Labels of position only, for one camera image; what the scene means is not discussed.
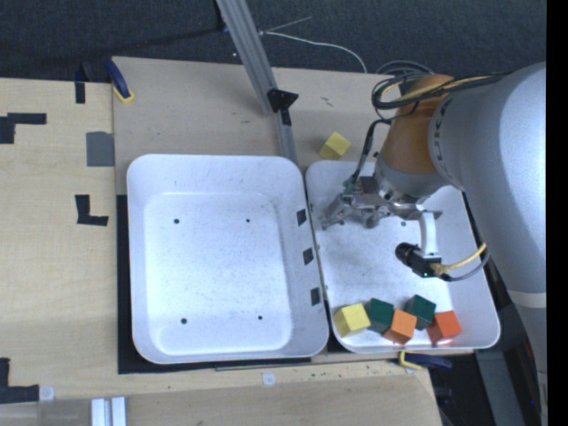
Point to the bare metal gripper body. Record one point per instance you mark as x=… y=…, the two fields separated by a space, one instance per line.
x=370 y=193

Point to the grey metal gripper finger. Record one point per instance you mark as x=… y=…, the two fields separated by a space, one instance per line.
x=372 y=218
x=333 y=213

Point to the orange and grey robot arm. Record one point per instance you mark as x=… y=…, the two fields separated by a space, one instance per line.
x=488 y=140

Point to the white plastic tray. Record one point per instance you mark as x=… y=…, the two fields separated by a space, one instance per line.
x=359 y=260
x=213 y=264

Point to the yellow cube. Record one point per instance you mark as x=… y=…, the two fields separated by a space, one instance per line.
x=335 y=145
x=352 y=319

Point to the green cube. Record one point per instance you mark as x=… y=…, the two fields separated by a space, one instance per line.
x=380 y=312
x=421 y=309

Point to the orange cube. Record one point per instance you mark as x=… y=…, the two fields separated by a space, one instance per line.
x=403 y=324
x=446 y=325

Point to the pale wood board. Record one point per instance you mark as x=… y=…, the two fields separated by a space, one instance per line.
x=199 y=113

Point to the black cylinder on white bracket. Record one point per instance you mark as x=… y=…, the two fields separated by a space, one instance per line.
x=417 y=257

